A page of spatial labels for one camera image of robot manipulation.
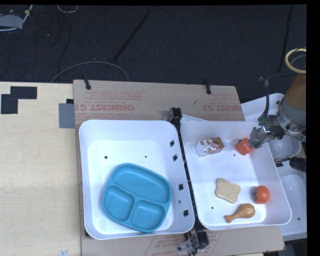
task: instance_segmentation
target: black tape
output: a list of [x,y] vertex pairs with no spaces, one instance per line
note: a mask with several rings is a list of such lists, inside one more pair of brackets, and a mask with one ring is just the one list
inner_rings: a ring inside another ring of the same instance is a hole
[[18,99],[36,100],[37,87],[11,86],[10,94],[1,95],[1,114],[18,114]]
[[74,103],[74,99],[73,98],[67,98],[65,103],[67,104],[73,104]]

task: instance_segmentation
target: white plastic tray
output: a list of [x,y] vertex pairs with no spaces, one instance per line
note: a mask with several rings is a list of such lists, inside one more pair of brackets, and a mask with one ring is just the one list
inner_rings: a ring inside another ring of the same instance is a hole
[[[98,240],[186,233],[195,222],[176,128],[163,120],[88,120],[79,129],[84,225]],[[113,170],[131,163],[168,180],[172,199],[162,225],[143,233],[107,217],[102,196]]]
[[[241,155],[234,145],[249,138],[257,126],[247,121],[186,121],[181,126],[181,136],[192,183],[199,221],[209,230],[283,225],[291,219],[291,209],[284,192],[268,143]],[[196,143],[221,137],[227,147],[213,155],[199,157]],[[224,178],[240,185],[237,202],[232,204],[216,197],[216,180]],[[270,199],[266,204],[254,202],[254,189],[264,185],[269,188]],[[224,215],[233,214],[240,204],[255,207],[251,218],[237,218],[227,223]]]
[[[277,101],[284,97],[281,93],[269,95],[269,113],[275,115],[278,110]],[[261,97],[241,104],[246,121],[255,122],[258,126],[258,117],[264,111],[266,97]],[[301,149],[298,140],[285,135],[283,139],[268,142],[273,159],[275,161],[287,159],[297,155]],[[284,192],[288,199],[292,218],[285,224],[279,226],[283,240],[296,240],[307,238],[307,174],[293,169],[289,161],[282,161],[283,166],[277,167]]]

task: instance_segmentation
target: blue plate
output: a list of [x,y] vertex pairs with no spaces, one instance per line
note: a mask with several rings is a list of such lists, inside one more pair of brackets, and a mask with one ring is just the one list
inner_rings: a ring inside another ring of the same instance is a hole
[[152,232],[164,222],[171,199],[167,179],[142,166],[123,163],[115,168],[105,186],[102,208],[117,223]]

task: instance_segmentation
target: orange toy pepper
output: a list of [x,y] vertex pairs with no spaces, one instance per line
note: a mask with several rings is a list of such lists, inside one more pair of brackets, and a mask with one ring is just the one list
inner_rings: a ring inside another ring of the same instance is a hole
[[248,145],[248,138],[244,138],[243,140],[235,144],[235,148],[243,156],[250,153],[254,149],[253,147]]

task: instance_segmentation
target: toy chicken leg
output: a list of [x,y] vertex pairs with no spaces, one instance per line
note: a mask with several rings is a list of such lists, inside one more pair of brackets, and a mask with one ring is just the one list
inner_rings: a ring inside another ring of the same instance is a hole
[[240,208],[232,215],[225,215],[224,218],[227,223],[232,222],[237,218],[251,218],[256,214],[255,207],[250,203],[244,203]]

